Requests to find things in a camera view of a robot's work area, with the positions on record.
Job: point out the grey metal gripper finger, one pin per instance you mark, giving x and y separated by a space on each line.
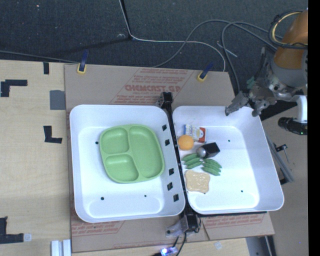
236 103
260 108

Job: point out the tan toast slice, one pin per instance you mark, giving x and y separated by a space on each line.
197 181

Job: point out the thin black rod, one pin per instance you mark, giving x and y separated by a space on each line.
176 150

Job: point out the white blue red carton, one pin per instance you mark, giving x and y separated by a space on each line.
195 132

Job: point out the brown cardboard board red print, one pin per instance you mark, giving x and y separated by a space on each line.
100 85

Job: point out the green pea pods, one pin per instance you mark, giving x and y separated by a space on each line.
212 167
192 160

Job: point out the white plastic tray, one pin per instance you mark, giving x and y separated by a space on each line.
240 170
85 175

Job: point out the orange toy orange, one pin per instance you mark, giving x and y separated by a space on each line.
185 142

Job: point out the green divided plate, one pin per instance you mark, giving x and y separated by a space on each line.
140 150

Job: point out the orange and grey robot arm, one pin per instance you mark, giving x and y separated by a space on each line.
291 47

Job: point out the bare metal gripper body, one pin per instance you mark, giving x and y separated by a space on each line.
262 93

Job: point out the black cylinder on white bracket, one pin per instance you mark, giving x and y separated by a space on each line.
291 125

